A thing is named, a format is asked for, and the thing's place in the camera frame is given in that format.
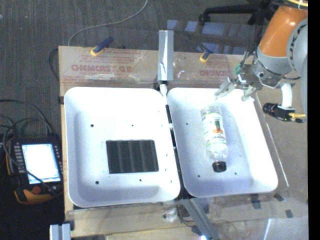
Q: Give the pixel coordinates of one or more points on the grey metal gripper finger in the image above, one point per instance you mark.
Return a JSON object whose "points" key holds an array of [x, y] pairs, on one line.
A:
{"points": [[225, 87], [248, 92]]}

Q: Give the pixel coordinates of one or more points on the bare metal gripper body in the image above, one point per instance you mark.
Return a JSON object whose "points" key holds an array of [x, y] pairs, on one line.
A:
{"points": [[265, 77]]}

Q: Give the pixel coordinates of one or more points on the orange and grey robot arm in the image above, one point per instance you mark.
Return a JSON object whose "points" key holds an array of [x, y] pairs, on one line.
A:
{"points": [[280, 34]]}

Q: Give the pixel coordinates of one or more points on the clear plastic bottle black cap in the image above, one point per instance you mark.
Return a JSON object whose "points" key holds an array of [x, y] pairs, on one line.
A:
{"points": [[215, 131]]}

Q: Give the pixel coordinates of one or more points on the white plastic tray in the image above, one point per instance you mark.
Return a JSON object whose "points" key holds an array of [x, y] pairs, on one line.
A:
{"points": [[245, 146], [120, 109]]}

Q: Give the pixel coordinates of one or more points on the black office chair base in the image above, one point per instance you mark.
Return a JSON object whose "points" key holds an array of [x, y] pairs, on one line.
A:
{"points": [[237, 9]]}

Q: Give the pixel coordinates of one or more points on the brown cardboard board red print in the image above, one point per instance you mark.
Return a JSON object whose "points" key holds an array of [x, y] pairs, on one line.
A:
{"points": [[112, 69]]}

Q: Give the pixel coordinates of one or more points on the black ribbed rectangular panel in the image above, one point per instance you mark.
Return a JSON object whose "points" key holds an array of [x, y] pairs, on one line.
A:
{"points": [[132, 156]]}

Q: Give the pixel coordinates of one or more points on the black cylinder on white bracket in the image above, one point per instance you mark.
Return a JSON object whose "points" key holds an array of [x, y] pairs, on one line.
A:
{"points": [[277, 110]]}

